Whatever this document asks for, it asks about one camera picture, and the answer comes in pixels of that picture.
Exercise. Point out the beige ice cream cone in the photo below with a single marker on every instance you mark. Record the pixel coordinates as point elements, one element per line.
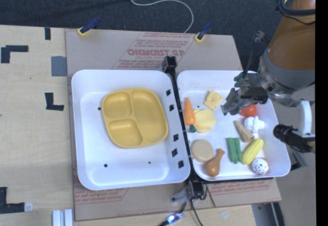
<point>243,131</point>

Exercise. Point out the yellow corn cob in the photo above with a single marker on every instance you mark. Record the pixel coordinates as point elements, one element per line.
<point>252,151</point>

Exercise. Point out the green beans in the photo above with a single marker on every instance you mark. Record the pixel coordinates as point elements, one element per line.
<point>234,149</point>

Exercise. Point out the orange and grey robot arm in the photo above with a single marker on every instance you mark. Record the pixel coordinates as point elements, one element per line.
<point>292,48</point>

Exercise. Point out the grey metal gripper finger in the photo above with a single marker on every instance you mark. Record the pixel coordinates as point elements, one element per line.
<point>239,107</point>
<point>228,103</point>

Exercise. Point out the orange carrot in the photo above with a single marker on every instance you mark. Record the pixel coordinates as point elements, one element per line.
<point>189,113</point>

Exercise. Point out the yellow divided plate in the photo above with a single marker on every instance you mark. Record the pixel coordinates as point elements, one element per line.
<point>134,117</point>

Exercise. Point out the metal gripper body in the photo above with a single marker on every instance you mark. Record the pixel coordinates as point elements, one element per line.
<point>256,89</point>

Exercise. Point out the thin black rod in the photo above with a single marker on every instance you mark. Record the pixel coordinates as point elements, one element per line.
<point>179,107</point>

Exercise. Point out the brown cardboard board red print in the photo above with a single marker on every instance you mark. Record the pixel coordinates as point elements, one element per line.
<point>107,50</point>

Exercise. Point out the yellow cheese slice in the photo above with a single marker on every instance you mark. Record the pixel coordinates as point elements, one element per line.
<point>213,100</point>

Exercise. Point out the brown chicken drumstick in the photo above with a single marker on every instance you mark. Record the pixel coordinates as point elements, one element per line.
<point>214,164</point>

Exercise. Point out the white speckled ball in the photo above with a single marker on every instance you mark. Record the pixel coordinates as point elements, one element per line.
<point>259,166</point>

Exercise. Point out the black cylinder on white bracket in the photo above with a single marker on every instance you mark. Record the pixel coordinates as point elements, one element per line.
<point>294,132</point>

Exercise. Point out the white cauliflower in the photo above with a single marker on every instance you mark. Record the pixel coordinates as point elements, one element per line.
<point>255,123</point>

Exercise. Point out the red tomato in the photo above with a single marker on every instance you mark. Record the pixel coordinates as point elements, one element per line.
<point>249,111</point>

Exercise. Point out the white plastic tray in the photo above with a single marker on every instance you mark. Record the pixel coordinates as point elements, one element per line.
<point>223,130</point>
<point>128,168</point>

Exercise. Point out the yellow potato chips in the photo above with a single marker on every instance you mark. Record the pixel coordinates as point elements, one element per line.
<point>205,120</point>

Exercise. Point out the beige round biscuit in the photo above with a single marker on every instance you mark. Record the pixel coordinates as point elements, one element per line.
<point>202,150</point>

